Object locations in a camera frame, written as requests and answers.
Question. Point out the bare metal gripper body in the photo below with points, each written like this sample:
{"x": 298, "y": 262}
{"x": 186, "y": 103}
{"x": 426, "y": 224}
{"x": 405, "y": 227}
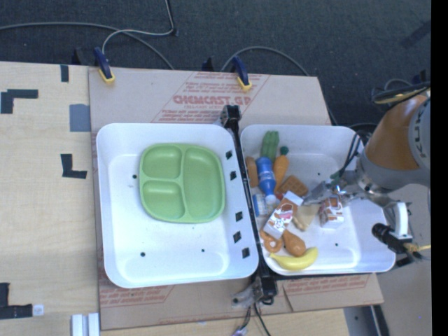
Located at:
{"x": 360, "y": 185}

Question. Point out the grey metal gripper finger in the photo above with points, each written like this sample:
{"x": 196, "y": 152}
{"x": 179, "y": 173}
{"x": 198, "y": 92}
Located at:
{"x": 316, "y": 192}

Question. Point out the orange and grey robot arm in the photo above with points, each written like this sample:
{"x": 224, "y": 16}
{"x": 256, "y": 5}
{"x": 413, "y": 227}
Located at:
{"x": 392, "y": 142}

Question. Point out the brown waffle biscuit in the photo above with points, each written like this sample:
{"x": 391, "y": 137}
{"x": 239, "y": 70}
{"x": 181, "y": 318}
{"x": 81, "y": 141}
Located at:
{"x": 293, "y": 185}

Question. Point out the small white and brown carton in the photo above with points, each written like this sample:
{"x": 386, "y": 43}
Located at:
{"x": 332, "y": 213}

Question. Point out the tan bread slice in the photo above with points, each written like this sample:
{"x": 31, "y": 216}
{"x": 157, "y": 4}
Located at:
{"x": 307, "y": 217}

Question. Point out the tall white and brown carton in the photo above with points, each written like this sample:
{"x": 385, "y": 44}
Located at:
{"x": 281, "y": 215}

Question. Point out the orange carrot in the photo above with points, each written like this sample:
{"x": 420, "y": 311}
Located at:
{"x": 281, "y": 168}

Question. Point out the blue bottle white cap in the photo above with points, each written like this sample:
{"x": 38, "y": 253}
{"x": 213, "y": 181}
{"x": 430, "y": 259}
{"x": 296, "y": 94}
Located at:
{"x": 266, "y": 175}

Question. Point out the brown chicken drumstick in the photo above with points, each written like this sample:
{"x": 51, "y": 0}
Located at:
{"x": 294, "y": 245}

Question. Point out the white plastic tray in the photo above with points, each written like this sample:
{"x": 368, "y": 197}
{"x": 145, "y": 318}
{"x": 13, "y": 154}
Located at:
{"x": 164, "y": 250}
{"x": 353, "y": 243}

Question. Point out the small blue and white can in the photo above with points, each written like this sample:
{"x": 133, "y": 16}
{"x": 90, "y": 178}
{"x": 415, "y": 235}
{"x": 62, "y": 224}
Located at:
{"x": 259, "y": 206}

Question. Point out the green toy vegetable bundle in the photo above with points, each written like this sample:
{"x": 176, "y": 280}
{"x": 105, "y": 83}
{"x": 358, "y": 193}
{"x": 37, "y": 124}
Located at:
{"x": 269, "y": 145}

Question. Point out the orange pretzel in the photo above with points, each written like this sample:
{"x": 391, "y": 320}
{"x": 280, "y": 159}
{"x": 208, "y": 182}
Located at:
{"x": 271, "y": 242}

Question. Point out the orange sausage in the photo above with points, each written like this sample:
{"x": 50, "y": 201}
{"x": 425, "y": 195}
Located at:
{"x": 251, "y": 171}

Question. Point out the yellow banana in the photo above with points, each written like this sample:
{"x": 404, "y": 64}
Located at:
{"x": 297, "y": 262}

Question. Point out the green divided plate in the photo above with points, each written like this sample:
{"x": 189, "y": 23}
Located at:
{"x": 201, "y": 180}

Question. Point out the brown cardboard board red print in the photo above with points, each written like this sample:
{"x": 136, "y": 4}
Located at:
{"x": 140, "y": 93}

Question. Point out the black cylinder on white bracket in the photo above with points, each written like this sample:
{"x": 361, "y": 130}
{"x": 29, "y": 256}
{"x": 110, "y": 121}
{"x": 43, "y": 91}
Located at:
{"x": 392, "y": 238}

